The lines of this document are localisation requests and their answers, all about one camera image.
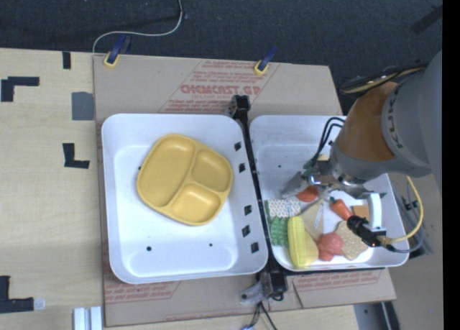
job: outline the white cable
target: white cable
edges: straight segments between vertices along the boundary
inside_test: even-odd
[[[180,13],[179,13],[179,19],[178,19],[178,23],[175,25],[175,27],[168,31],[168,32],[163,32],[163,33],[160,33],[160,34],[145,34],[145,33],[141,33],[141,32],[131,32],[131,31],[112,31],[112,32],[107,32],[101,36],[99,36],[96,41],[94,42],[93,44],[93,52],[96,52],[96,46],[98,44],[98,42],[103,39],[104,37],[106,36],[109,36],[109,35],[114,35],[114,34],[118,34],[118,35],[137,35],[137,36],[143,36],[143,37],[162,37],[162,36],[167,36],[167,35],[171,35],[173,32],[175,32],[180,24],[182,23],[182,18],[183,18],[183,9],[182,9],[182,1],[181,0],[178,0],[178,3],[179,3],[179,10],[180,10]]]

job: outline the yellow clamp pad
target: yellow clamp pad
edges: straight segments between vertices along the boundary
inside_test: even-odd
[[[259,69],[259,65],[260,65],[261,62],[262,62],[262,59],[259,60],[259,61],[256,63],[256,65],[254,66],[254,73],[256,73],[257,75],[264,75],[265,72],[267,72],[267,69],[268,69],[268,67],[269,67],[269,65],[267,64],[267,65],[265,66],[264,69],[260,70],[260,69]]]
[[[104,58],[103,60],[103,64],[107,67],[107,68],[110,68],[110,69],[113,69],[116,67],[116,65],[118,64],[118,61],[120,60],[120,54],[118,54],[114,60],[113,63],[109,63],[109,56],[110,56],[110,52],[106,55],[106,57]]]

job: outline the orange carrot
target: orange carrot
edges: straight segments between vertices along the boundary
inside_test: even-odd
[[[348,220],[350,216],[353,216],[353,213],[350,211],[350,209],[344,203],[344,200],[342,200],[341,198],[336,200],[334,197],[331,197],[331,202],[332,211],[339,215],[343,220]]]
[[[302,192],[299,192],[295,195],[295,197],[297,197],[299,200],[303,202],[314,201],[318,198],[318,196],[319,196],[318,189],[314,185],[309,185]]]

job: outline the blue clamp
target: blue clamp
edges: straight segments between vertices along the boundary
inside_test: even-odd
[[[111,52],[107,54],[103,60],[104,65],[107,68],[115,68],[116,64],[120,60],[120,54],[128,54],[131,49],[131,37],[122,34],[119,36],[118,40],[115,42],[115,45]]]
[[[278,48],[276,46],[272,46],[270,50],[268,50],[268,53],[256,63],[254,66],[254,73],[257,75],[264,75],[269,67],[268,62],[273,59],[277,51]]]

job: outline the white tray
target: white tray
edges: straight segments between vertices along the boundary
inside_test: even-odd
[[[302,166],[318,149],[324,125],[329,116],[258,116],[250,125],[250,134],[256,169],[259,175],[260,190],[264,200],[281,198],[281,191],[286,183],[302,170]],[[333,128],[330,140],[334,140],[339,132]],[[326,145],[323,153],[329,154],[330,147]],[[364,185],[371,191],[386,193],[381,199],[382,226],[387,230],[387,236],[400,237],[405,234],[400,213],[392,192],[390,180],[382,175]],[[342,198],[351,206],[362,204],[362,200],[354,200],[344,192],[333,192],[331,196]],[[332,232],[340,218],[329,208],[323,209],[324,231]],[[407,249],[407,241],[398,242],[395,246]],[[375,268],[402,265],[408,254],[390,252],[383,247],[369,248],[355,260],[348,261],[342,256],[334,256],[332,261],[317,260],[306,269],[296,269],[289,258],[287,248],[272,246],[276,260],[286,269],[292,271],[309,270],[348,270],[354,268]]]
[[[184,134],[215,149],[234,168],[229,197],[218,216],[187,226],[144,205],[137,195],[139,167],[154,143]],[[114,274],[127,283],[243,275],[268,258],[241,127],[223,115],[116,114],[102,126],[103,168]],[[240,165],[245,170],[240,172]]]

